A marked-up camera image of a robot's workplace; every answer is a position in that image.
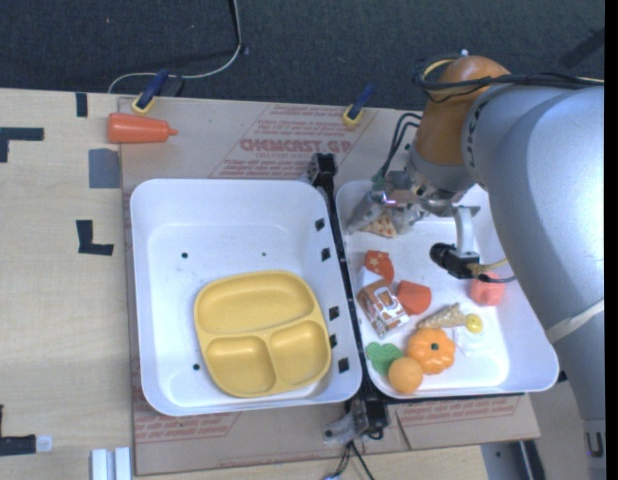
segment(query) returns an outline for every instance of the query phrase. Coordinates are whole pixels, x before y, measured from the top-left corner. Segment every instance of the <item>orange fruit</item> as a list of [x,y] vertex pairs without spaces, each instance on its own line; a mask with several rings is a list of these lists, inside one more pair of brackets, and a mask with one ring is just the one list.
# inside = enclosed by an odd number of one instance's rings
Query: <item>orange fruit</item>
[[415,359],[399,357],[389,366],[387,377],[392,388],[399,393],[409,394],[422,384],[424,371]]

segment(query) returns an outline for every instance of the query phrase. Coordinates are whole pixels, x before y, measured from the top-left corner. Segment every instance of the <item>white tray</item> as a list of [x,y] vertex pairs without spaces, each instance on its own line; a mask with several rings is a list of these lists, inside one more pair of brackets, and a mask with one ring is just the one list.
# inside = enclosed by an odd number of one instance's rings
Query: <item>white tray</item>
[[[347,183],[336,196],[354,295],[359,288],[355,286],[355,280],[363,266],[366,251],[381,250],[388,252],[392,260],[394,284],[405,279],[428,286],[432,291],[432,301],[427,311],[411,316],[409,324],[384,340],[378,339],[356,301],[364,346],[373,341],[393,343],[404,352],[407,339],[418,321],[455,302],[460,302],[464,313],[478,314],[484,323],[484,341],[480,346],[471,349],[468,355],[457,350],[454,365],[441,374],[426,375],[413,395],[394,390],[386,377],[376,372],[367,360],[369,375],[377,388],[396,399],[507,394],[550,388],[559,373],[558,360],[519,284],[512,282],[506,285],[504,297],[497,307],[480,306],[469,297],[469,280],[452,277],[430,259],[429,250],[434,243],[456,243],[453,218],[426,217],[417,222],[411,231],[397,238],[361,231],[345,233],[349,216],[371,186],[366,181]],[[465,195],[462,204],[481,208],[474,217],[474,249],[481,255],[481,262],[501,260],[505,255],[493,227],[486,192],[475,187]]]
[[[147,401],[171,416],[341,402],[362,381],[324,198],[288,180],[156,179],[131,197],[140,372]],[[313,384],[237,398],[214,384],[193,320],[207,283],[262,270],[301,276],[318,299],[332,363]]]

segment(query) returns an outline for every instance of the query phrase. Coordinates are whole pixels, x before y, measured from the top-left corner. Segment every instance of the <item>blue clamp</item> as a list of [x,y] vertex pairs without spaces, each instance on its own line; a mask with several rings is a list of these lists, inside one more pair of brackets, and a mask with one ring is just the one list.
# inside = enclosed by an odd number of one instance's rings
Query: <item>blue clamp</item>
[[144,92],[131,104],[131,110],[134,114],[144,115],[151,110],[151,107],[156,103],[154,96],[160,92],[160,88],[167,81],[167,78],[169,78],[169,71],[166,69],[161,69],[156,73]]
[[362,107],[369,102],[375,91],[375,86],[373,84],[368,84],[354,102],[345,109],[342,114],[342,122],[345,125],[355,126],[358,124],[362,118]]

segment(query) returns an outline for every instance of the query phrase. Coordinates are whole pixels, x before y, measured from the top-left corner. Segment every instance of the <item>snack package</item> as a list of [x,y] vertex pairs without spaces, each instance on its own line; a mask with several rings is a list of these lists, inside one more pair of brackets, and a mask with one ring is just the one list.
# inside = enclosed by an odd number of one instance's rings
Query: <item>snack package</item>
[[409,322],[409,315],[382,276],[362,268],[358,287],[356,300],[380,339]]

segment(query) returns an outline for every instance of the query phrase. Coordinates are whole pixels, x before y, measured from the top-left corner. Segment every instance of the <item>toy tomato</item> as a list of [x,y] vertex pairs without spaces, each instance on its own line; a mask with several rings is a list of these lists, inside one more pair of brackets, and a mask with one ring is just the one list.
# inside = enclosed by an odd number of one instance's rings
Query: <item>toy tomato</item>
[[456,344],[442,329],[423,327],[407,342],[407,356],[420,363],[427,374],[440,373],[454,362]]

